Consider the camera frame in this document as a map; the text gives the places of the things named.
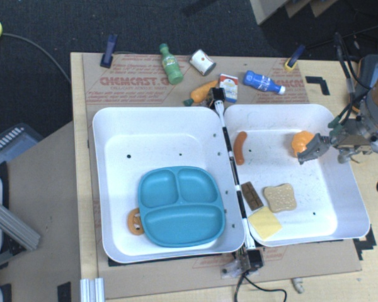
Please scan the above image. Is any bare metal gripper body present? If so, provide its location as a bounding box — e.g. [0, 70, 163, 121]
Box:
[329, 119, 378, 156]

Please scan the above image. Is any orange croissant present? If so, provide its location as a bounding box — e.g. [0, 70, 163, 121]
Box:
[291, 130, 316, 159]

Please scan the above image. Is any white plastic tray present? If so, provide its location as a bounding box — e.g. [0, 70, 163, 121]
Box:
[92, 106, 247, 264]
[222, 103, 371, 247]

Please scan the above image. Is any tan bread slice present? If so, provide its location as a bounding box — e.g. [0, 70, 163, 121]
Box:
[263, 183, 297, 214]

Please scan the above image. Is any orange sausage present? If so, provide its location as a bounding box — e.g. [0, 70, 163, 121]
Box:
[232, 131, 248, 166]

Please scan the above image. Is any brown chocolate bar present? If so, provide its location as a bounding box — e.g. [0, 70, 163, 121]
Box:
[241, 181, 265, 211]

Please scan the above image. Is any thin black and white rod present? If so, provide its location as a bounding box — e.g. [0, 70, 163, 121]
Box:
[214, 100, 256, 250]

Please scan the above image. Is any yellow cheese slice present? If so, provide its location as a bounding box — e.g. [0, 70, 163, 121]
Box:
[247, 206, 284, 241]

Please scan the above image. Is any blue bottle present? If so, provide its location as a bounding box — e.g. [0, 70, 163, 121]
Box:
[242, 70, 287, 96]

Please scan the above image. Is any white and orange carton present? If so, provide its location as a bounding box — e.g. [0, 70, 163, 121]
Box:
[219, 73, 239, 104]

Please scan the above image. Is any orange carrot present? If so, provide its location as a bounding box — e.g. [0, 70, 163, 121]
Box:
[183, 79, 220, 107]

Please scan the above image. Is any white can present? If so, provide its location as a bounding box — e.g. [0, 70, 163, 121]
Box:
[188, 48, 217, 77]

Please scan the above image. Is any blue divided plate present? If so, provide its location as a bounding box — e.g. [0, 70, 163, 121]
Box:
[137, 165, 226, 249]

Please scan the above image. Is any green bottle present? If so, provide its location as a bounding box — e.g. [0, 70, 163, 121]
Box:
[159, 43, 185, 86]

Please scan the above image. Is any brown cardboard board, red print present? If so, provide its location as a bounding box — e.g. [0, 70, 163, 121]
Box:
[81, 52, 364, 300]

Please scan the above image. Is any orange pretzel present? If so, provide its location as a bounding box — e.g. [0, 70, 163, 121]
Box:
[127, 208, 145, 236]

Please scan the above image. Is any black block with thin wires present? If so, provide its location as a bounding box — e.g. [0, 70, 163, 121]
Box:
[239, 249, 265, 275]
[207, 87, 226, 107]

